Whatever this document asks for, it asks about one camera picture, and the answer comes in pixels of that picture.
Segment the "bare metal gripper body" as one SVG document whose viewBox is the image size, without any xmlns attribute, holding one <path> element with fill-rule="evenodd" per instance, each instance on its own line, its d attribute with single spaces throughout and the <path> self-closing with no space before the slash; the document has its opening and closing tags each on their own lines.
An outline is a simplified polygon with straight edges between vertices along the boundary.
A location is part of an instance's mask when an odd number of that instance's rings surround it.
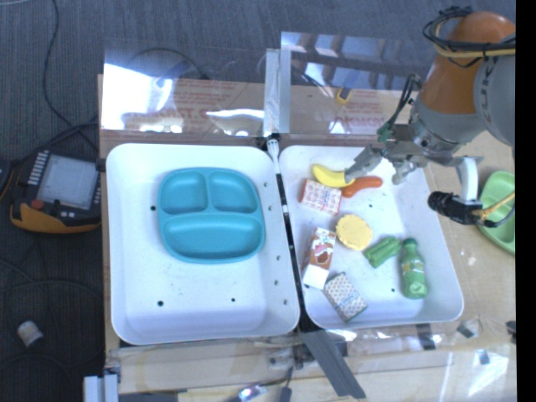
<svg viewBox="0 0 536 402">
<path fill-rule="evenodd" d="M 457 165 L 455 157 L 461 145 L 439 137 L 422 123 L 385 123 L 378 129 L 378 142 L 383 143 L 382 156 L 390 162 L 414 162 L 425 165 L 428 161 L 440 165 Z"/>
</svg>

